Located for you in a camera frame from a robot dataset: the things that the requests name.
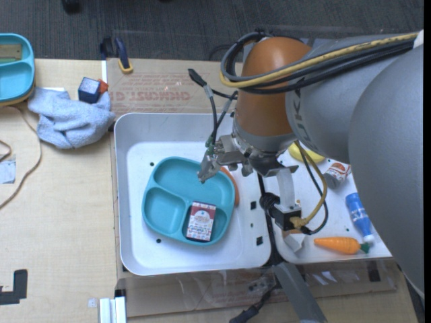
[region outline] small box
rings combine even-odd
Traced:
[[[99,100],[100,82],[84,77],[78,89],[78,98],[82,102],[90,104],[96,103]]]
[[[201,242],[209,242],[213,230],[215,213],[215,205],[193,201],[186,237]]]

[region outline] teal container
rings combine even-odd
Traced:
[[[34,73],[30,42],[18,34],[0,34],[0,106],[25,100],[34,88]]]
[[[196,246],[210,246],[225,234],[232,216],[235,188],[222,172],[202,184],[197,172],[201,164],[181,157],[163,159],[154,168],[142,200],[146,224],[169,238]],[[216,206],[211,239],[200,242],[186,238],[193,201]]]

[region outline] white tray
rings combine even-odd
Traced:
[[[242,177],[239,169],[232,172],[240,193],[240,205],[234,209],[230,226],[217,244],[199,247],[171,240],[151,230],[143,221],[141,202],[154,165],[171,156],[200,162],[205,152],[205,141],[212,130],[212,123],[210,114],[130,113],[117,120],[114,136],[120,252],[124,266],[131,273],[159,275],[255,268],[268,261],[271,248],[265,214],[259,206],[260,190],[255,174]],[[231,132],[232,119],[227,116],[219,128],[218,135]],[[291,158],[287,152],[279,160],[283,161],[285,166],[300,166],[293,178],[296,198],[301,200],[302,215],[305,217],[319,201],[319,194],[303,163]],[[330,161],[328,159],[319,164],[322,172],[331,165]],[[266,191],[279,194],[274,177],[265,178],[264,183]],[[376,242],[368,254],[344,256],[313,245],[313,238],[325,236],[351,236],[362,241],[344,203],[345,196],[355,191],[352,176],[347,178],[339,190],[328,190],[328,222],[318,234],[306,236],[302,248],[297,252],[293,252],[283,241],[281,230],[275,226],[275,242],[281,256],[288,262],[296,264],[391,257],[374,229]],[[252,202],[256,203],[255,209],[251,209]],[[309,228],[316,228],[322,220],[323,208],[308,224]]]
[[[151,165],[170,156],[201,161],[205,141],[212,130],[210,114],[141,114],[121,116],[114,128],[119,199],[121,260],[136,275],[159,275],[220,269],[255,268],[264,265],[271,252],[265,214],[259,208],[256,176],[240,178],[240,204],[234,209],[224,237],[211,246],[194,246],[171,240],[144,222],[141,202]],[[232,131],[225,117],[219,135]],[[250,202],[257,203],[256,209]]]

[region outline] toy food can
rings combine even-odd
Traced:
[[[335,162],[326,170],[323,177],[328,184],[328,188],[336,189],[344,182],[347,176],[349,176],[350,172],[350,165]]]
[[[190,209],[186,237],[200,242],[209,242],[216,215],[216,206],[193,201]]]

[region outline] gray cloth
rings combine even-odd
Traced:
[[[78,148],[102,138],[114,122],[109,93],[94,104],[71,100],[66,91],[35,87],[28,109],[39,114],[37,133],[41,140],[60,149]]]

